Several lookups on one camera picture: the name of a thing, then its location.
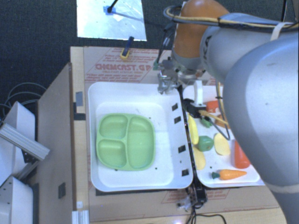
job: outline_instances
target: cardboard surface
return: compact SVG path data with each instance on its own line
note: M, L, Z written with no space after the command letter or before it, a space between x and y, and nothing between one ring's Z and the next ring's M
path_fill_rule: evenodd
M73 184L71 166L70 66L61 71L38 102L38 142L50 149L29 180L39 184L39 223L71 223ZM58 187L65 183L65 196Z
M84 53L85 91L97 81L157 83L158 71L151 70L157 50L132 49L128 60L119 58L120 48L88 47L76 48L74 52ZM167 58L170 51L163 53ZM206 84L213 83L207 79ZM109 221L147 217L188 215L177 209L177 202L186 197L185 190L164 190L140 193L100 193L90 181L90 150L87 145L88 189L90 221ZM266 186L232 189L209 189L208 202L198 213L228 212L239 210L260 210L278 208L279 205Z
M221 213L229 224L286 224L281 209L265 209L250 211L233 211ZM93 222L93 224L185 224L189 215L152 217L134 220ZM197 217L197 224L221 224L220 217L206 218Z

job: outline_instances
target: toy carrot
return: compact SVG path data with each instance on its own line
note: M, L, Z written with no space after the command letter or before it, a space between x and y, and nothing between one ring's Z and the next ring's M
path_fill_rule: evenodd
M212 173L212 178L215 179L219 177L221 180L230 180L237 177L241 177L246 175L247 172L240 171L240 170L230 170L230 169L223 169L219 173Z

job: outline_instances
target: gray carpet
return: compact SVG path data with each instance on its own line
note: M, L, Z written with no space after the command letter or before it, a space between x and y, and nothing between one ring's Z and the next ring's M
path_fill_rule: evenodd
M168 20L163 9L186 0L142 0L147 42L133 47L157 49ZM283 0L217 0L230 12L280 20ZM76 0L0 0L0 103L21 82L45 87L70 60L70 46L123 47L118 40L77 37ZM287 21L295 21L288 0Z

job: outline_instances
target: green plate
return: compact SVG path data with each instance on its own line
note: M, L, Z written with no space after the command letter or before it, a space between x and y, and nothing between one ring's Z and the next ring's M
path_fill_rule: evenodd
M97 131L98 159L119 170L144 170L155 158L155 131L143 116L112 113L105 115Z

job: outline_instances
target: yellow object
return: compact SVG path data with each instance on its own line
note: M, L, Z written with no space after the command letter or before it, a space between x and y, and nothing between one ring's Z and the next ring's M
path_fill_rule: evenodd
M190 131L191 143L196 145L199 142L197 126L193 117L188 113L188 126Z
M199 113L202 116L208 116L208 117L214 118L215 120L218 120L219 122L221 122L221 123L223 123L225 125L228 125L227 121L225 121L225 120L223 120L223 119L221 119L221 118L219 118L219 117L217 117L215 115L210 114L208 111L200 110Z
M218 125L218 126L220 126L220 127L223 127L223 128L225 128L225 125L226 125L227 128L230 129L230 126L229 126L228 123L227 123L227 124L223 123L224 120L222 119L222 115L221 115L221 114L218 115L217 117L220 118L222 121L216 120L216 121L215 121L215 124L216 124L216 125Z
M128 57L129 54L130 54L130 51L128 50L127 53L126 53L126 55L124 56L124 55L123 55L123 54L124 54L124 51L125 51L125 49L122 49L122 51L121 51L121 59L122 59L122 60L126 60L127 57Z
M214 146L218 154L230 155L230 148L229 148L228 141L222 136L221 133L215 135Z
M206 159L203 152L199 151L196 147L193 147L195 165L197 170L203 170L206 166Z

